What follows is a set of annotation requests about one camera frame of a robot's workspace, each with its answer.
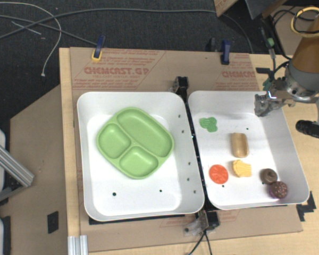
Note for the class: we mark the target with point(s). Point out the yellow ridged toy chip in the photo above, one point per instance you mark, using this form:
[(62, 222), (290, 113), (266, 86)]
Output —
[(242, 169)]

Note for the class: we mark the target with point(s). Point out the green toy broccoli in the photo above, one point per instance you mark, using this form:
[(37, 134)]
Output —
[(208, 123)]

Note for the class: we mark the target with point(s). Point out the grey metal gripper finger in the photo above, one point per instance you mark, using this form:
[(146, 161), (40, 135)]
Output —
[(269, 105), (259, 105)]

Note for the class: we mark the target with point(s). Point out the brown cardboard board red print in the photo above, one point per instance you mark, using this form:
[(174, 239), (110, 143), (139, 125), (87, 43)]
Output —
[(154, 68)]

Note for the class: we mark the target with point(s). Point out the black cylinder on white bracket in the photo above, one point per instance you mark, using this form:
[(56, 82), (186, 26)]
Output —
[(308, 127)]

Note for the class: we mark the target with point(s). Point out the thin black rod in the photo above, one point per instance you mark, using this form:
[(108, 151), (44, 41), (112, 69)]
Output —
[(196, 147)]

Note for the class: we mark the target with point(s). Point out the brown toy doughnut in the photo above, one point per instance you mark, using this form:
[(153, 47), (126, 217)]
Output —
[(268, 175)]

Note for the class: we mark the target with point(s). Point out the green divided plate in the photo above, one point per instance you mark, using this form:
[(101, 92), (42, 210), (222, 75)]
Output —
[(135, 142)]

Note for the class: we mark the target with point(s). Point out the orange round toy slice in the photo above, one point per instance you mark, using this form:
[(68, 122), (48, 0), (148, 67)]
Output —
[(218, 173)]

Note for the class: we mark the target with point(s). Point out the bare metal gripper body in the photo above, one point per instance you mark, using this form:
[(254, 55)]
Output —
[(299, 93)]

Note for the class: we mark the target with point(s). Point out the tan toy bread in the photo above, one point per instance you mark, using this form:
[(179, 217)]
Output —
[(239, 145)]

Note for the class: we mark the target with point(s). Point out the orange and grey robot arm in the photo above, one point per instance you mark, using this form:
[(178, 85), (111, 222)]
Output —
[(308, 54)]

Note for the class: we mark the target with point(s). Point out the white plastic tray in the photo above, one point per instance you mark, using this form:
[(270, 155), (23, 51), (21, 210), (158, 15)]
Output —
[(258, 195), (138, 195)]

